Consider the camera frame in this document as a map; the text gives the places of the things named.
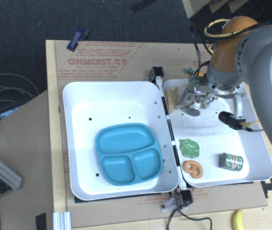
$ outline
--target yellow banana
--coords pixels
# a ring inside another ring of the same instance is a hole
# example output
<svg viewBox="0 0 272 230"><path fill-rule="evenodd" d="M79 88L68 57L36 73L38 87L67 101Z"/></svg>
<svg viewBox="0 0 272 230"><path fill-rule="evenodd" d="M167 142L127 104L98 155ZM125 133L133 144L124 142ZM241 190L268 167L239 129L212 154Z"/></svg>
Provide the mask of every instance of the yellow banana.
<svg viewBox="0 0 272 230"><path fill-rule="evenodd" d="M233 215L234 230L245 230L243 226L242 210L237 210Z"/></svg>

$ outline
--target soda can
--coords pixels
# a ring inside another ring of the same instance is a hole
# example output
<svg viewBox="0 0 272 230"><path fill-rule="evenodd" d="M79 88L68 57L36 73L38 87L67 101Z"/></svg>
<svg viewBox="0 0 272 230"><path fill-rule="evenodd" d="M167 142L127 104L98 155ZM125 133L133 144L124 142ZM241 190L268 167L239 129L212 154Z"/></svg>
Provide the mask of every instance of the soda can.
<svg viewBox="0 0 272 230"><path fill-rule="evenodd" d="M233 154L222 153L219 158L219 166L232 171L240 171L243 165L243 158Z"/></svg>

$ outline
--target brown donut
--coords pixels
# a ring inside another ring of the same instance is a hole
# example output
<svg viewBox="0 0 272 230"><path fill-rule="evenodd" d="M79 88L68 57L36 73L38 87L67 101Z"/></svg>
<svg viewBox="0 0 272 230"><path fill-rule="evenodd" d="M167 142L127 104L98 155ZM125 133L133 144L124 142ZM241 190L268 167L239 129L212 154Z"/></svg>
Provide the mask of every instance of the brown donut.
<svg viewBox="0 0 272 230"><path fill-rule="evenodd" d="M195 179L199 179L203 176L202 166L193 160L189 160L184 163L184 170Z"/></svg>

